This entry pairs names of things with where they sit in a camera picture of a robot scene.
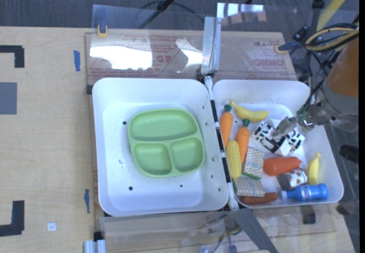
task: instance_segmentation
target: tabletop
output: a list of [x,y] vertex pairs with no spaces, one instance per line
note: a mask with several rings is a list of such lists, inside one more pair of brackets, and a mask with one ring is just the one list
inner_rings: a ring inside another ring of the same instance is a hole
[[[22,54],[0,52],[0,82],[6,83],[0,85],[0,99],[8,99],[0,109],[5,110],[0,113],[4,187],[0,251],[81,252],[83,242],[94,238],[98,195],[87,93],[86,34],[90,32],[88,28],[0,27],[0,46],[24,49],[24,64]],[[258,211],[256,216],[279,252],[354,252],[335,206],[320,212],[319,234],[305,228],[285,235],[267,212]],[[108,252],[119,252],[116,239],[107,236],[106,242]],[[241,251],[258,250],[246,236],[236,245]],[[175,252],[195,249],[180,247]],[[137,250],[147,248],[129,248],[129,252]]]

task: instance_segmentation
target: yellow banana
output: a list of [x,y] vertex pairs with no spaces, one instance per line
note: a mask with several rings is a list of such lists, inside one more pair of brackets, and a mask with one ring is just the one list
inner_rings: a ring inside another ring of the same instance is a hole
[[235,102],[231,102],[230,105],[234,107],[234,110],[236,111],[236,114],[241,119],[249,119],[251,122],[257,122],[264,120],[269,115],[269,111],[267,110],[261,110],[261,111],[252,111],[245,107],[238,106]]
[[318,172],[319,172],[319,157],[320,153],[316,153],[313,160],[311,160],[307,167],[308,184],[318,184]]

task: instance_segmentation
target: green divided plate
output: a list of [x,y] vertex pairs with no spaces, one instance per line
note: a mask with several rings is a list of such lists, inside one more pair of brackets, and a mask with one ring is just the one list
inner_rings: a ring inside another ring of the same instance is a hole
[[128,124],[128,138],[137,167],[151,177],[187,174],[205,161],[199,125],[181,108],[137,113]]

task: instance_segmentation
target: wooden table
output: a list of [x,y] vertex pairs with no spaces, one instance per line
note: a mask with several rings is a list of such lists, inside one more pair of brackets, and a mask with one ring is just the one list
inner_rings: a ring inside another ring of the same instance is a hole
[[[0,53],[0,82],[17,84],[16,114],[0,114],[0,229],[12,227],[13,202],[25,204],[24,228],[21,234],[0,237],[1,252],[82,252],[83,242],[93,240],[97,195],[86,92],[88,32],[91,29],[0,27],[0,45],[25,50],[25,67],[17,68],[14,54]],[[335,228],[331,232],[272,241],[279,252],[354,252],[343,217],[333,207],[329,217]],[[260,222],[275,230],[265,219]],[[239,250],[257,249],[249,240],[237,244]]]

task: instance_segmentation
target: blue bottle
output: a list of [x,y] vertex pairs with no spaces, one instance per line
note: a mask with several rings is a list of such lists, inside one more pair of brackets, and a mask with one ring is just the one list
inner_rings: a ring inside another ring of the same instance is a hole
[[326,199],[328,196],[329,191],[324,183],[317,185],[299,185],[293,190],[281,191],[281,197],[283,200],[292,198],[298,201],[310,201],[313,199]]

